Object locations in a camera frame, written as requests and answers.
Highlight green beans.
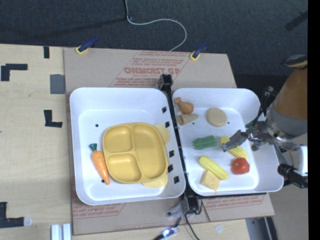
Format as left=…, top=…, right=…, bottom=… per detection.
left=191, top=134, right=218, bottom=151

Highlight white plastic tray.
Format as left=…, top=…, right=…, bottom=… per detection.
left=172, top=87, right=285, bottom=197
left=69, top=86, right=187, bottom=206

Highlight black cylinder on white bracket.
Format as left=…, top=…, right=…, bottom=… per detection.
left=277, top=145, right=309, bottom=189

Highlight thin black rod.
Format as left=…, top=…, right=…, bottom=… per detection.
left=164, top=83, right=194, bottom=203

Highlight beige cone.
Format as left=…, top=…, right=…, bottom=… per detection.
left=176, top=113, right=200, bottom=127

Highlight black block with thin wires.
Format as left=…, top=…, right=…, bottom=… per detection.
left=158, top=73, right=174, bottom=93
left=179, top=193, right=204, bottom=215

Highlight orange carrot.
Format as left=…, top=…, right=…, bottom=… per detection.
left=88, top=143, right=111, bottom=186

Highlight pale yellow flat piece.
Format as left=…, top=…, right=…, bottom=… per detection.
left=141, top=173, right=169, bottom=189
left=154, top=124, right=171, bottom=145

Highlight beige round biscuit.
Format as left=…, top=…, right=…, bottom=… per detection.
left=205, top=107, right=228, bottom=128

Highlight brown cardboard board red print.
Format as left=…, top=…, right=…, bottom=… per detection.
left=63, top=47, right=276, bottom=236

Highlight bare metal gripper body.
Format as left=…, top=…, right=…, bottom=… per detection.
left=246, top=120, right=303, bottom=151

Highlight yellow cheese wedge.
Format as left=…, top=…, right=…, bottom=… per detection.
left=199, top=169, right=222, bottom=193

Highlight brown chicken drumstick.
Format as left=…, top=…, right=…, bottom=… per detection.
left=173, top=96, right=195, bottom=115

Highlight yellow divided plate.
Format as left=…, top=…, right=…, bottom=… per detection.
left=101, top=121, right=169, bottom=185

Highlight yellow corn cob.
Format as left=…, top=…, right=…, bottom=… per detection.
left=219, top=135, right=249, bottom=160
left=198, top=154, right=230, bottom=181

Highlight red tomato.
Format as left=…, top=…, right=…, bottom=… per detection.
left=230, top=157, right=251, bottom=176

